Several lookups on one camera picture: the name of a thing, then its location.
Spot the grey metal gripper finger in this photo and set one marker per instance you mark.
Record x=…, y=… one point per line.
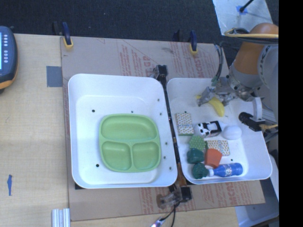
x=206, y=96
x=227, y=100

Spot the black cylinder on white bracket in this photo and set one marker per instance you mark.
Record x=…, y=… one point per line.
x=251, y=121

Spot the black and white cow carton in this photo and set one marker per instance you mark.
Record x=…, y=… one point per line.
x=208, y=128

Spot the brown cardboard board red print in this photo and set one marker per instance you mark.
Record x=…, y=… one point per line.
x=99, y=55

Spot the blue bottle with white cap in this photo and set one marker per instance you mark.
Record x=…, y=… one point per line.
x=227, y=170

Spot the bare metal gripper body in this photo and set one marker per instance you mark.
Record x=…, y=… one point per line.
x=225, y=89

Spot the dark green broccoli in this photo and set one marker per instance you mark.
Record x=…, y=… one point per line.
x=195, y=156
x=200, y=171

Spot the white plastic tray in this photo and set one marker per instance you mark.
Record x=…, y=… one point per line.
x=253, y=155
x=85, y=136

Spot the thin black and white rod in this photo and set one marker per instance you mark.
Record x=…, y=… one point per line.
x=171, y=124

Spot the light green dotted toy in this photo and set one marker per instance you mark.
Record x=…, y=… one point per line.
x=197, y=142

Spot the orange and green patterned carton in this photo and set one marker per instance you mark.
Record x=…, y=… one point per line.
x=221, y=148
x=184, y=124

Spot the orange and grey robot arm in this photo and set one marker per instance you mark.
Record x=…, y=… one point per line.
x=248, y=58

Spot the green divided plate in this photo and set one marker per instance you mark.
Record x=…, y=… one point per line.
x=129, y=129

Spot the white egg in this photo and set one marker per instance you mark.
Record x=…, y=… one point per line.
x=232, y=132

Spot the yellow banana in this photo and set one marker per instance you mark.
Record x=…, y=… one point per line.
x=219, y=106

